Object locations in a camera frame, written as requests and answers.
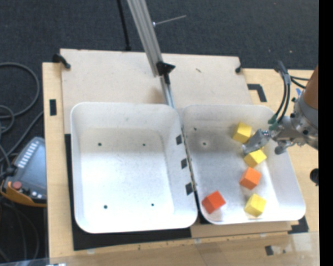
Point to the pale wood board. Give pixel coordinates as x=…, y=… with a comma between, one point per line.
x=113, y=76

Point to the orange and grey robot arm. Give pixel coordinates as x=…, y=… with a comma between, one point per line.
x=312, y=93

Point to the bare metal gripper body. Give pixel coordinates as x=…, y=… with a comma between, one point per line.
x=297, y=133

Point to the yellow cube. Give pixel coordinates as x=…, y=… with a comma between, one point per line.
x=256, y=158
x=255, y=205
x=242, y=132

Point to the white plastic tray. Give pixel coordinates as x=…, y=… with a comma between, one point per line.
x=222, y=170
x=122, y=176

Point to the black cylinder on white bracket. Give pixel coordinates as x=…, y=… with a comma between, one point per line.
x=315, y=177

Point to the orange cube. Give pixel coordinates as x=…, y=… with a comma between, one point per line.
x=213, y=202
x=250, y=178

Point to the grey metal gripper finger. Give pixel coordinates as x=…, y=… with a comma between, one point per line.
x=255, y=143
x=281, y=149

